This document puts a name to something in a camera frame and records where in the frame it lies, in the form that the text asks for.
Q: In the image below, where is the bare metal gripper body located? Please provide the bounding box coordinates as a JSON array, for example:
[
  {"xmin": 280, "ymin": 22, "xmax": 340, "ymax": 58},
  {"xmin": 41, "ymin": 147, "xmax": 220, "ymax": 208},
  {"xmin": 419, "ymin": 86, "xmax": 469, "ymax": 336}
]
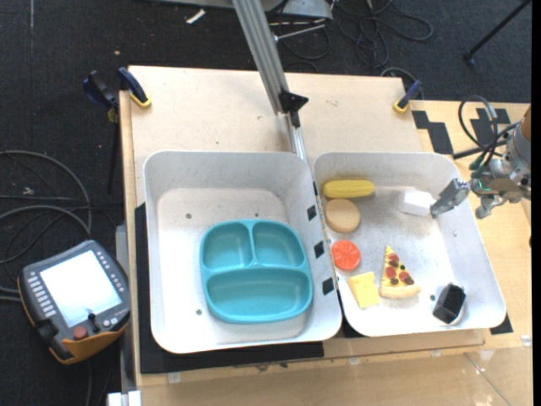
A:
[{"xmin": 470, "ymin": 157, "xmax": 533, "ymax": 205}]

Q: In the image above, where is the white cube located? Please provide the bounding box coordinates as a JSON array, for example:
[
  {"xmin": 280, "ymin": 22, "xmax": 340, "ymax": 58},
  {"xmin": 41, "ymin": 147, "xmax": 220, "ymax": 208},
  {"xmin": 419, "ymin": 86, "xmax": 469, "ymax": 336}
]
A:
[{"xmin": 397, "ymin": 187, "xmax": 434, "ymax": 217}]

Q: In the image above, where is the white plastic tray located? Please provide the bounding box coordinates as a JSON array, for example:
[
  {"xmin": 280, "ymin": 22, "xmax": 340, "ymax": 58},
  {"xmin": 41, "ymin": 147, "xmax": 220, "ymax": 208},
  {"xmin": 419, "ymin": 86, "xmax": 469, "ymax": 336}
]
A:
[
  {"xmin": 142, "ymin": 149, "xmax": 343, "ymax": 355},
  {"xmin": 312, "ymin": 151, "xmax": 508, "ymax": 339}
]

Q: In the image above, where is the pizza slice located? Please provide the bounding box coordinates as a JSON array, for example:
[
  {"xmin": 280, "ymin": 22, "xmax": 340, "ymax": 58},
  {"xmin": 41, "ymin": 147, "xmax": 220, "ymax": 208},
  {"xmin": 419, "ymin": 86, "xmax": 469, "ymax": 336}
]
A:
[{"xmin": 378, "ymin": 244, "xmax": 423, "ymax": 300}]

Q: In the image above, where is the black box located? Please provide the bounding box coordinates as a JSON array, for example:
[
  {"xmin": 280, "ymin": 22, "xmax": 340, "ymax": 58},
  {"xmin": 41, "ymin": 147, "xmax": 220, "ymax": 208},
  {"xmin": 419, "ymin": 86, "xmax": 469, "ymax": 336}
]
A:
[{"xmin": 431, "ymin": 283, "xmax": 467, "ymax": 326}]

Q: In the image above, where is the yellow corn cob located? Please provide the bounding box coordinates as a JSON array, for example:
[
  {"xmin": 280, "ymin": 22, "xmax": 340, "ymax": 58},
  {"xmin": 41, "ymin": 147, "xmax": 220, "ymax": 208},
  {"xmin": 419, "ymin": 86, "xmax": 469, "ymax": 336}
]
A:
[{"xmin": 322, "ymin": 178, "xmax": 376, "ymax": 200}]

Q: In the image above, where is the round tan biscuit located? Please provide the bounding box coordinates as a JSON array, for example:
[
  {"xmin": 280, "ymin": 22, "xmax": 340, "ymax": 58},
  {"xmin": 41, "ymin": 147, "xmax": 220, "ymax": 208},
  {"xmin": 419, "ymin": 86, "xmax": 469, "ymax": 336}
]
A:
[{"xmin": 324, "ymin": 198, "xmax": 362, "ymax": 234}]

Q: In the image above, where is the orange fruit slice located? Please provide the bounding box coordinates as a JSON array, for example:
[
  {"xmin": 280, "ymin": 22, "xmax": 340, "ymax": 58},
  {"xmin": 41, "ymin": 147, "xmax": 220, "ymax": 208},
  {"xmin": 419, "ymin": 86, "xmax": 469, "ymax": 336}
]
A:
[{"xmin": 331, "ymin": 239, "xmax": 363, "ymax": 272}]

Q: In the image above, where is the yellow cheese slice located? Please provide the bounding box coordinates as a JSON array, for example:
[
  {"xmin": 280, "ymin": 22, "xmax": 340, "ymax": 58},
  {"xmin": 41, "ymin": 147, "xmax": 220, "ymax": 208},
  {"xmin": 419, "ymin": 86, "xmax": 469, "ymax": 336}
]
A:
[{"xmin": 347, "ymin": 271, "xmax": 381, "ymax": 310}]

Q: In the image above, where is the teal divided plate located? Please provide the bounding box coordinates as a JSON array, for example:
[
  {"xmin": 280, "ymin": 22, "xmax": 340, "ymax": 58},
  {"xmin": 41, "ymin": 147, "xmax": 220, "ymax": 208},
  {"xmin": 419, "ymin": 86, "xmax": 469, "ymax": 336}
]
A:
[{"xmin": 199, "ymin": 219, "xmax": 314, "ymax": 326}]

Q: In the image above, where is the pale wood board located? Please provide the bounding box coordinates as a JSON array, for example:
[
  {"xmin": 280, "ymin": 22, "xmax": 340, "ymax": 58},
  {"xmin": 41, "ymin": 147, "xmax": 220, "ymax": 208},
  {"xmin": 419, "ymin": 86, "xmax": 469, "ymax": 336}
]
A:
[{"xmin": 126, "ymin": 64, "xmax": 486, "ymax": 361}]

